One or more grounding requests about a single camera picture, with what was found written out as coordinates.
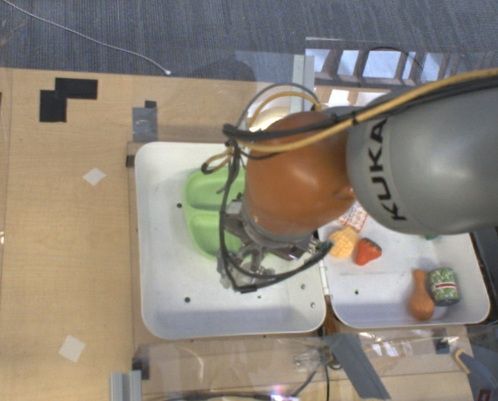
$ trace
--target green can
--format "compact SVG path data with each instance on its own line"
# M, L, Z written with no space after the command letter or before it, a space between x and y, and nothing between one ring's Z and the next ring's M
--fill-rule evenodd
M435 306L450 306L459 301L459 291L453 269L444 267L428 274L431 297Z

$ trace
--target wooden tabletop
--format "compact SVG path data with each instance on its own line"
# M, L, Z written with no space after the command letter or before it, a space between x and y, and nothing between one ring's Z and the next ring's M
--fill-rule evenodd
M40 91L54 90L56 78L96 79L98 96L68 99L66 123L43 123ZM0 69L0 401L106 400L109 374L131 368L132 109L156 102L161 140L221 141L221 125L261 87ZM84 179L91 170L104 174L96 185ZM453 362L428 368L428 378L404 385L392 375L388 385L414 392L420 379L438 381L467 399ZM344 385L343 399L356 399Z

